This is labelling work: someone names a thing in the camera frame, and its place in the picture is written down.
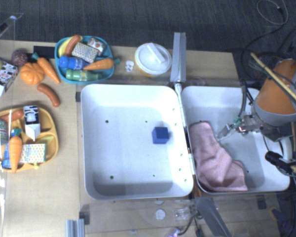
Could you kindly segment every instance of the pink towel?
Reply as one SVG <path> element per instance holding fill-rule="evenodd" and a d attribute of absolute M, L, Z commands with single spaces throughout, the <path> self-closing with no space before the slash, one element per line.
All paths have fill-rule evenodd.
<path fill-rule="evenodd" d="M 248 190 L 242 163 L 232 160 L 220 146 L 207 122 L 192 124 L 189 134 L 196 175 L 202 185 L 214 192 Z"/>

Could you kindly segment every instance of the yellow tray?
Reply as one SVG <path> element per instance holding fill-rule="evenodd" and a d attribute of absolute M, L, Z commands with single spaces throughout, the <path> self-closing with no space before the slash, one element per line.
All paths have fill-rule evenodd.
<path fill-rule="evenodd" d="M 23 109 L 23 108 L 12 109 L 12 112 L 20 110 L 20 109 Z M 10 110 L 5 110 L 5 111 L 0 112 L 0 117 L 8 114 L 9 112 L 10 112 Z M 48 113 L 48 111 L 46 111 L 45 109 L 40 108 L 40 107 L 38 108 L 38 113 L 39 113 L 41 133 L 36 138 L 36 141 L 38 141 L 39 139 L 41 139 L 45 136 L 48 136 L 48 135 L 51 135 L 54 137 L 54 139 L 46 146 L 45 162 L 38 164 L 39 166 L 41 166 L 43 164 L 50 162 L 51 160 L 53 160 L 55 158 L 55 156 L 57 155 L 57 152 L 58 152 L 59 145 L 58 145 L 58 137 L 57 137 L 56 127 L 55 127 L 55 124 L 54 124 L 54 121 L 53 121 L 51 115 Z M 22 138 L 23 144 L 34 144 L 35 143 L 29 136 L 27 136 L 25 134 L 24 116 L 11 123 L 11 130 L 14 128 L 22 129 L 20 137 Z M 1 168 L 4 171 L 11 172 L 11 169 L 3 168 L 3 167 L 1 167 L 1 164 L 0 164 L 0 169 Z M 17 171 L 27 170 L 27 169 L 32 169 L 32 168 L 35 168 L 34 164 L 19 163 Z"/>

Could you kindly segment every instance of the sink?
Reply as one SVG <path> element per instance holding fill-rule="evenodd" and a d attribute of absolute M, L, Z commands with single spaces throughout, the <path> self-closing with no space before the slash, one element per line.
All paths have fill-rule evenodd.
<path fill-rule="evenodd" d="M 90 84 L 81 92 L 84 178 L 97 200 L 188 195 L 193 177 L 176 93 L 166 86 Z M 166 127 L 169 141 L 154 144 Z"/>
<path fill-rule="evenodd" d="M 258 91 L 249 90 L 255 98 Z M 188 86 L 182 92 L 187 125 L 208 121 L 214 134 L 217 134 L 226 123 L 232 123 L 239 113 L 241 101 L 240 88 Z M 247 103 L 246 113 L 249 114 L 250 109 L 251 106 Z M 266 143 L 271 151 L 281 152 L 279 143 L 272 142 L 267 138 Z M 234 160 L 243 163 L 245 182 L 248 187 L 246 193 L 277 192 L 288 188 L 290 178 L 265 160 L 267 149 L 260 133 L 250 132 L 247 135 L 242 135 L 233 132 L 220 140 L 220 144 Z"/>

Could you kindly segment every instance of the yellow container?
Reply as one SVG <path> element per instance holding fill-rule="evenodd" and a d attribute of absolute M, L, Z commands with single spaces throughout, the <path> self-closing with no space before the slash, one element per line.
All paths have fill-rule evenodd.
<path fill-rule="evenodd" d="M 12 109 L 12 112 L 15 112 L 18 109 L 21 109 L 21 108 Z M 36 138 L 36 141 L 39 141 L 40 139 L 43 139 L 44 137 L 47 137 L 47 136 L 54 137 L 54 139 L 51 140 L 51 142 L 48 143 L 48 145 L 46 146 L 45 162 L 38 164 L 38 165 L 43 165 L 43 164 L 50 162 L 51 160 L 53 160 L 56 157 L 56 155 L 58 153 L 59 145 L 58 145 L 58 136 L 57 136 L 55 123 L 54 123 L 51 115 L 48 113 L 48 111 L 46 111 L 45 109 L 40 108 L 40 107 L 38 108 L 38 111 L 39 111 L 39 120 L 40 120 L 40 124 L 41 124 L 41 133 Z M 9 114 L 9 112 L 10 112 L 10 110 L 5 110 L 5 111 L 0 112 L 0 117 L 3 115 Z M 21 138 L 22 138 L 24 145 L 25 144 L 35 144 L 35 142 L 29 136 L 27 136 L 25 134 L 24 116 L 11 123 L 11 129 L 14 129 L 14 128 L 22 129 Z M 19 163 L 17 171 L 28 170 L 28 169 L 32 169 L 35 167 L 36 166 L 32 163 Z M 2 168 L 2 169 L 4 171 L 11 172 L 11 169 L 7 169 L 7 168 Z"/>
<path fill-rule="evenodd" d="M 172 58 L 168 50 L 154 43 L 145 43 L 139 46 L 135 53 L 135 61 L 140 72 L 147 77 L 162 75 L 172 65 Z"/>

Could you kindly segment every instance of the blue cube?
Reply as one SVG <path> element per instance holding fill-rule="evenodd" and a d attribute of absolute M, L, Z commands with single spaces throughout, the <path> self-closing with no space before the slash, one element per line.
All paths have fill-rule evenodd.
<path fill-rule="evenodd" d="M 166 144 L 169 140 L 167 127 L 155 127 L 152 131 L 152 141 L 154 144 Z"/>

